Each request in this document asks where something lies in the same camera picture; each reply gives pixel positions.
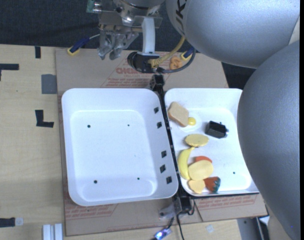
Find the toy bread slice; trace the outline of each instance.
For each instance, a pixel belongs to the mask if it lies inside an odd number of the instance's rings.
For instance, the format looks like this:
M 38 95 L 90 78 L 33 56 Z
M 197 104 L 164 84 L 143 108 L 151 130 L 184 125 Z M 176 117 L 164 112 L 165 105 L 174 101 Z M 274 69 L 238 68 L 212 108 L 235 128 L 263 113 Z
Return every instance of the toy bread slice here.
M 177 122 L 180 126 L 188 126 L 188 110 L 182 107 L 177 102 L 172 102 L 170 108 L 167 111 L 168 116 L 171 120 Z

